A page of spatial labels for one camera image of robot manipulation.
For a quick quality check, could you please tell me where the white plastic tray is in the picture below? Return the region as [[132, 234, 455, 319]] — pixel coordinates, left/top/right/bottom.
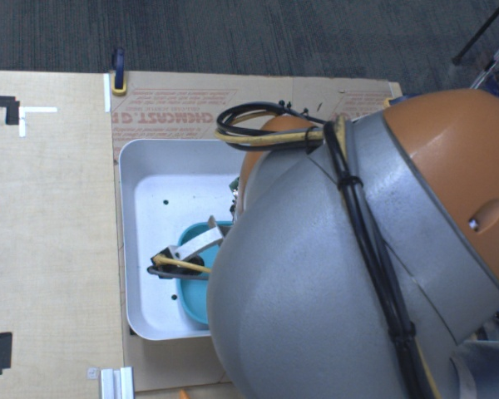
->
[[118, 138, 250, 342]]

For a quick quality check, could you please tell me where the brown cardboard board red print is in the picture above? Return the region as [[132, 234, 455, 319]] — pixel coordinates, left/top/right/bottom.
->
[[109, 71, 404, 393]]

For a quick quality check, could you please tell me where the blue divided plate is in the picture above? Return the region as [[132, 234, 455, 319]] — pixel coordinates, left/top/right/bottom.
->
[[177, 220, 234, 326]]

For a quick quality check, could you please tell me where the black cylinder on white bracket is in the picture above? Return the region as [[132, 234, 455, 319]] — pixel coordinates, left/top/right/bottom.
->
[[151, 215, 225, 280]]

